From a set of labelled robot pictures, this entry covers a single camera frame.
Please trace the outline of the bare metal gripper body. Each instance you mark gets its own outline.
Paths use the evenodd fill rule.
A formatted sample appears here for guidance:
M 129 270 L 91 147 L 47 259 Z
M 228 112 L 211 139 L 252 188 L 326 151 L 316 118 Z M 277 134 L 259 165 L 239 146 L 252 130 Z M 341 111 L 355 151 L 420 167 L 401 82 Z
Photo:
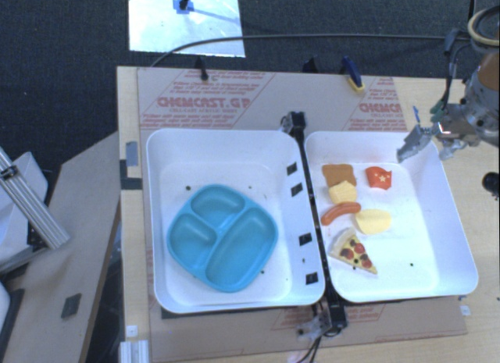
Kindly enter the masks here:
M 466 82 L 463 98 L 448 104 L 437 122 L 436 138 L 443 144 L 455 141 L 469 146 L 484 142 L 498 147 L 499 93 L 498 81 L 491 85 L 476 71 Z

